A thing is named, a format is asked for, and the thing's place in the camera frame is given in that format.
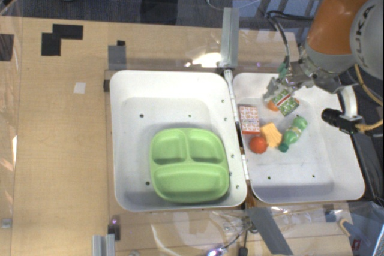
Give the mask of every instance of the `wooden table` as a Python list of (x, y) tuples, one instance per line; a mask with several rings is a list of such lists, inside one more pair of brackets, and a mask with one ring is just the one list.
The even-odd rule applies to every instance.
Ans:
[[(11, 24), (0, 17), (0, 33), (15, 31)], [(61, 56), (41, 56), (41, 34), (51, 33), (53, 24), (83, 25), (83, 39), (62, 40)], [(12, 256), (91, 255), (92, 236), (106, 235), (113, 214), (121, 214), (124, 236), (116, 243), (118, 256), (134, 249), (148, 256), (203, 255), (216, 243), (227, 243), (233, 235), (217, 225), (217, 212), (137, 214), (110, 204), (103, 91), (108, 46), (118, 40), (126, 43), (130, 68), (184, 69), (201, 50), (220, 52), (221, 30), (29, 18), (19, 25), (15, 49), (22, 49), (22, 73)], [(295, 50), (293, 35), (289, 39)], [(239, 64), (244, 69), (274, 71), (283, 58), (278, 34), (241, 31)], [(77, 91), (76, 85), (85, 88)], [(0, 233), (0, 243), (9, 239), (10, 233)], [(318, 223), (316, 229), (296, 225), (287, 241), (300, 255), (352, 254), (335, 223)], [(237, 255), (238, 244), (229, 255)], [(268, 255), (258, 234), (248, 237), (247, 246), (249, 255)], [(6, 248), (0, 254), (7, 255)]]

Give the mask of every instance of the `green plastic bottle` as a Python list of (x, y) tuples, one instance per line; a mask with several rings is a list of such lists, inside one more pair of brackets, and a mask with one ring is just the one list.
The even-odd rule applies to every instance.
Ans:
[(308, 122), (302, 116), (297, 116), (293, 120), (291, 126), (286, 130), (283, 135), (283, 141), (279, 145), (280, 152), (287, 152), (289, 146), (299, 140), (302, 131), (307, 127)]

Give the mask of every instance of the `green bottle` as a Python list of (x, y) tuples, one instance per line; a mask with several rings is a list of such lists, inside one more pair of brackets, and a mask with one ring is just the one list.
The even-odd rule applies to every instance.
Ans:
[(283, 141), (279, 145), (278, 149), (280, 152), (285, 153), (289, 146), (296, 142), (302, 133), (302, 131), (307, 127), (308, 122), (302, 116), (295, 117), (291, 126), (286, 130), (283, 135)]

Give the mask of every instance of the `green plate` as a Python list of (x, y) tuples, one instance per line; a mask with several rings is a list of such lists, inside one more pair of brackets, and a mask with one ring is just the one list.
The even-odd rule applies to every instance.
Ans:
[(229, 187), (224, 146), (205, 129), (173, 128), (157, 133), (151, 143), (150, 167), (154, 189), (167, 201), (214, 201)]

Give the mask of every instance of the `white tray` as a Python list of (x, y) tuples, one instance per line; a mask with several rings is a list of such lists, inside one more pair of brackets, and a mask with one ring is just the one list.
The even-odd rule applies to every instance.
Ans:
[[(110, 81), (115, 195), (130, 211), (233, 207), (246, 196), (244, 171), (225, 80), (214, 73), (120, 71)], [(151, 184), (149, 147), (167, 128), (208, 129), (226, 150), (230, 187), (219, 200), (176, 204), (160, 198)]]
[(262, 101), (271, 77), (276, 76), (242, 73), (233, 80), (236, 103), (257, 106), (260, 125), (273, 122), (283, 133), (296, 115), (308, 121), (307, 129), (286, 153), (274, 148), (261, 155), (252, 153), (248, 147), (251, 136), (243, 135), (254, 194), (271, 204), (359, 199), (365, 184), (352, 141), (321, 119), (323, 109), (340, 109), (337, 95), (316, 87), (302, 88), (295, 92), (300, 106), (284, 117)]

